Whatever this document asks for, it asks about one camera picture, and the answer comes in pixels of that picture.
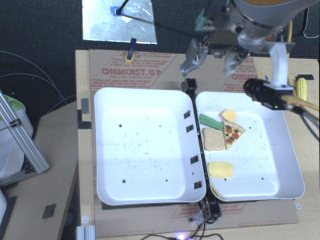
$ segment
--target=metal plate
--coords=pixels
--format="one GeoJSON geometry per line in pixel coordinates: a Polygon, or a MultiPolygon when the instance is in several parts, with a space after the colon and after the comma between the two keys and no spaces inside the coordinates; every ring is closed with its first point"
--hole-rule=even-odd
{"type": "Polygon", "coordinates": [[[125,0],[82,0],[83,39],[140,44],[157,44],[151,0],[130,0],[117,16],[125,0]]]}

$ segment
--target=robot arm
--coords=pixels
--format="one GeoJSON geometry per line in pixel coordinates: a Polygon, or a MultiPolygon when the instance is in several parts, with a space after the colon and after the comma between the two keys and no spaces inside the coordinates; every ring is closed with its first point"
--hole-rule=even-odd
{"type": "Polygon", "coordinates": [[[231,75],[235,68],[250,54],[269,54],[272,60],[272,81],[250,81],[245,92],[254,100],[259,100],[271,109],[284,109],[277,101],[278,96],[292,94],[287,86],[288,56],[293,43],[268,41],[269,37],[280,32],[300,11],[316,4],[319,0],[227,0],[226,10],[204,19],[197,19],[197,30],[206,32],[202,43],[192,40],[186,53],[187,60],[181,65],[186,76],[205,60],[207,54],[221,58],[224,56],[224,75],[231,75]],[[251,91],[264,91],[263,95],[250,94],[251,91]]]}

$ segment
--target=yellow object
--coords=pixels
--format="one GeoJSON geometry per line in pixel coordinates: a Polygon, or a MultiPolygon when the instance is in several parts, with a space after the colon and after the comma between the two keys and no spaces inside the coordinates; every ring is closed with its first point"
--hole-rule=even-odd
{"type": "Polygon", "coordinates": [[[296,96],[301,100],[307,100],[307,80],[303,77],[296,82],[296,96]]]}
{"type": "Polygon", "coordinates": [[[224,133],[221,130],[204,128],[204,149],[206,151],[220,151],[224,149],[224,133]]]}
{"type": "Polygon", "coordinates": [[[212,177],[227,179],[234,174],[234,167],[229,162],[210,162],[208,172],[212,177]]]}
{"type": "Polygon", "coordinates": [[[281,100],[285,101],[287,105],[306,106],[319,112],[319,106],[292,95],[282,95],[281,100]]]}
{"type": "Polygon", "coordinates": [[[292,41],[292,29],[293,29],[293,22],[291,20],[288,24],[288,39],[287,39],[288,43],[291,43],[292,41]]]}
{"type": "Polygon", "coordinates": [[[236,116],[236,113],[230,109],[222,112],[222,117],[224,118],[224,120],[227,120],[229,122],[234,122],[236,120],[236,116]]]}
{"type": "Polygon", "coordinates": [[[127,53],[125,54],[124,60],[125,60],[126,63],[132,63],[132,62],[134,61],[135,54],[134,54],[134,53],[132,54],[131,59],[127,59],[128,54],[129,54],[129,52],[127,52],[127,53]]]}

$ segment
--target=metal rod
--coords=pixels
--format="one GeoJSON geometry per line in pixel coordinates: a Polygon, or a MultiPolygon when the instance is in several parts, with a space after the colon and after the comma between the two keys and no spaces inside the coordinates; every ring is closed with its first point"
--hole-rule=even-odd
{"type": "Polygon", "coordinates": [[[49,164],[35,146],[33,140],[26,132],[23,125],[12,127],[12,122],[17,120],[17,115],[8,104],[6,98],[0,90],[0,116],[10,133],[19,144],[20,148],[28,158],[37,174],[49,168],[49,164]]]}
{"type": "Polygon", "coordinates": [[[14,124],[10,124],[9,126],[6,126],[6,127],[2,128],[2,129],[0,129],[0,132],[4,131],[4,130],[12,127],[12,126],[14,126],[14,124]]]}
{"type": "Polygon", "coordinates": [[[36,173],[34,171],[26,173],[25,170],[21,170],[15,174],[3,179],[3,180],[0,180],[0,187],[8,186],[12,183],[25,180],[27,178],[30,178],[31,176],[34,176],[34,175],[36,175],[36,173]]]}
{"type": "Polygon", "coordinates": [[[120,6],[120,8],[118,8],[117,10],[115,10],[116,15],[121,15],[123,8],[126,6],[126,4],[129,2],[129,0],[125,0],[123,2],[123,4],[120,6]]]}

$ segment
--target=table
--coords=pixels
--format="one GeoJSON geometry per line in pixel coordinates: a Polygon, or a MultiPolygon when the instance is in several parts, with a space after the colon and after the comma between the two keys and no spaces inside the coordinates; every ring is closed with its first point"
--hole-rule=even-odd
{"type": "MultiPolygon", "coordinates": [[[[271,76],[271,59],[254,57],[256,71],[259,78],[271,76]]],[[[309,59],[289,59],[289,79],[294,81],[297,74],[312,74],[314,80],[307,82],[309,102],[319,105],[319,63],[309,59]]],[[[77,83],[77,109],[81,110],[84,103],[90,107],[90,52],[76,51],[76,83],[77,83]]],[[[273,240],[300,240],[318,239],[320,236],[320,190],[319,190],[319,142],[312,137],[300,117],[285,111],[285,117],[291,139],[296,151],[305,183],[304,195],[295,202],[301,205],[297,211],[298,224],[283,224],[269,226],[255,226],[243,228],[208,230],[221,234],[225,240],[232,239],[273,239],[273,240]]],[[[91,121],[91,112],[82,114],[83,122],[91,121]]],[[[83,128],[78,131],[79,147],[79,181],[80,181],[80,213],[83,226],[95,224],[94,209],[94,174],[92,170],[93,150],[91,129],[83,128]]],[[[109,240],[126,239],[139,240],[143,236],[108,237],[109,240]]]]}
{"type": "Polygon", "coordinates": [[[78,176],[76,103],[41,117],[34,143],[50,168],[4,191],[16,197],[4,240],[61,239],[78,176]]]}

